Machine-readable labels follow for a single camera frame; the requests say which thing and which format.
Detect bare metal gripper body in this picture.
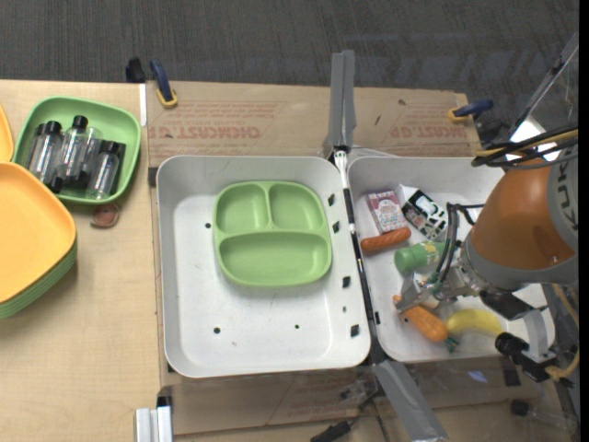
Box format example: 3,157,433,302
430,264,490,302

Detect orange carrot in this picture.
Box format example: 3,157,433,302
392,295,461,354

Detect green bottle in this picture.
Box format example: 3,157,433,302
394,240,448,275

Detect yellow banana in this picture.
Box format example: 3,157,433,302
445,308,504,339

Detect white plastic tray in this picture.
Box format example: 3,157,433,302
345,156,557,366
155,154,373,380

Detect orange sausage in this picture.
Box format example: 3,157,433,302
360,227,412,254

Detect black and white carton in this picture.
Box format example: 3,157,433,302
398,183,450,242

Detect pink carton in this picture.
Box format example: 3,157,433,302
365,190,409,236

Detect green divided plate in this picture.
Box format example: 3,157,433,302
212,180,333,288

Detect brown cardboard board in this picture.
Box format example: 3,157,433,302
145,79,547,436

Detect clear plastic bottle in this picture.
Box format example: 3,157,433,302
57,115,90,184
28,121,64,184
86,140,121,201

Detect green square plate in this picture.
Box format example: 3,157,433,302
12,95,143,205

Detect yellow plate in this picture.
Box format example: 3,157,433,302
0,161,78,305
0,103,16,163

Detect black cylinder on white bracket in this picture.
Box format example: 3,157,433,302
494,308,559,384

